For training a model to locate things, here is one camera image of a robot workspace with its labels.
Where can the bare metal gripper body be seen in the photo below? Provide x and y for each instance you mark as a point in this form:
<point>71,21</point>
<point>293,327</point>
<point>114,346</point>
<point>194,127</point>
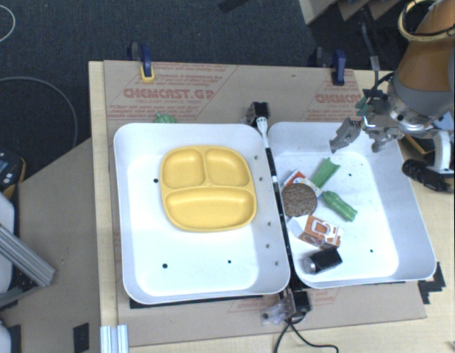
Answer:
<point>405,121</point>

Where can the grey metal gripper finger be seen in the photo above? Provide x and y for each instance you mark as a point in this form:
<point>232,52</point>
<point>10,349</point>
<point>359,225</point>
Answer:
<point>380,142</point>
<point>344,135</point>

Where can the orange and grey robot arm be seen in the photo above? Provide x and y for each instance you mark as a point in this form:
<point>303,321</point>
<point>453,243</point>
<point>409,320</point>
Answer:
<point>427,64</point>

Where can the light green toy celery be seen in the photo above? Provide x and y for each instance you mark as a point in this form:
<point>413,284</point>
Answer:
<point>323,173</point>

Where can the small orange and white carton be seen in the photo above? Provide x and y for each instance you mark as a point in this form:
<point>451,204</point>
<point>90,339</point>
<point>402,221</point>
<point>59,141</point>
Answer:
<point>295,177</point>

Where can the white plastic tray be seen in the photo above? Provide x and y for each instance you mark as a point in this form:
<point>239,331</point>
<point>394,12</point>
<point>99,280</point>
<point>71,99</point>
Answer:
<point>197,263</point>
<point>381,212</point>

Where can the green ribbed toy vegetable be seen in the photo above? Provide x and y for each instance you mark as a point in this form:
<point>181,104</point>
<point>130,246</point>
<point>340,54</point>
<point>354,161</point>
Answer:
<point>339,206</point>

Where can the brown round biscuit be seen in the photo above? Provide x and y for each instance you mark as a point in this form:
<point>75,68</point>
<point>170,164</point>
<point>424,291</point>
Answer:
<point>298,200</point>

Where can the thin black and white rod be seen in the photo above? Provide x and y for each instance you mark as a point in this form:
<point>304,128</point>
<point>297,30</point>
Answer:
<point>275,177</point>

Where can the large orange and white carton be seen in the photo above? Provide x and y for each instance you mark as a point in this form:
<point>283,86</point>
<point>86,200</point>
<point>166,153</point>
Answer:
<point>320,232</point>

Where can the black can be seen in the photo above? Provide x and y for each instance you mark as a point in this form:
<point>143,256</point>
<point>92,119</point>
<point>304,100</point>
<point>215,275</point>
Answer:
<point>324,260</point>

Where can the yellow divided plate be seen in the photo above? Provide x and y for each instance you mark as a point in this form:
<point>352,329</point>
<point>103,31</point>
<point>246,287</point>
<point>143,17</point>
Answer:
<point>208,204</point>

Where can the brown cardboard board, red print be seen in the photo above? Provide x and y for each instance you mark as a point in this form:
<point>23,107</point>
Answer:
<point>197,86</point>

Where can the green toy pepper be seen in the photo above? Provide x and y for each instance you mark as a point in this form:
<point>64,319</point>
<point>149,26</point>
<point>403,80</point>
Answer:
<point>164,118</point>

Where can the black cylinder on white bracket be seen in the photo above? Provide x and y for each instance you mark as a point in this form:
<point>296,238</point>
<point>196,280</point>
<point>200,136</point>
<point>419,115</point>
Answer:
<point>425,173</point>

